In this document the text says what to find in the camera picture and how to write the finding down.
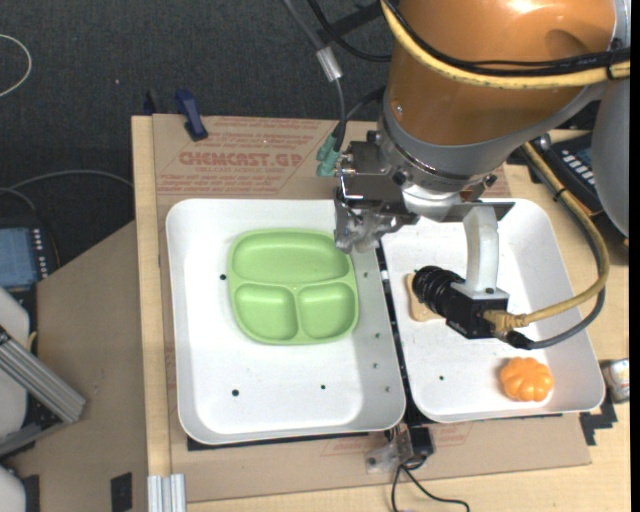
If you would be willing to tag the white plastic tray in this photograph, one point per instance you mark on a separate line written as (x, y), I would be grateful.
(280, 380)
(460, 370)

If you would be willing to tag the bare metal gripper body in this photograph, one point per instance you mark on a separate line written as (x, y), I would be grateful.
(372, 182)

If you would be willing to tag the small white can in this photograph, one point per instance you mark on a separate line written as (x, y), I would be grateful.
(617, 380)

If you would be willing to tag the thin black and white rod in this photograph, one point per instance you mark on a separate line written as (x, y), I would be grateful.
(400, 350)

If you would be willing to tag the black cylinder on white bracket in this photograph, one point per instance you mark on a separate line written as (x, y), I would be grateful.
(465, 305)

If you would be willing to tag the orange toy pumpkin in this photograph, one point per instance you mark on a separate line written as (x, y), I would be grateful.
(526, 379)

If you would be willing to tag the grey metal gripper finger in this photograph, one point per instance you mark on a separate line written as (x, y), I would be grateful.
(345, 235)
(369, 231)

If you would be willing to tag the green divided plate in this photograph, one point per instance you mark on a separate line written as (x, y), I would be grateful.
(290, 270)

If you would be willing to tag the tan toy bread slice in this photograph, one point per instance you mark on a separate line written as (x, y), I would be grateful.
(417, 310)

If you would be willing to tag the brown cardboard board red print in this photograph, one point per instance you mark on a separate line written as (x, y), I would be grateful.
(240, 160)

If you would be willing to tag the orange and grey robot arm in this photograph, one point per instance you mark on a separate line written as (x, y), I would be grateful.
(480, 75)

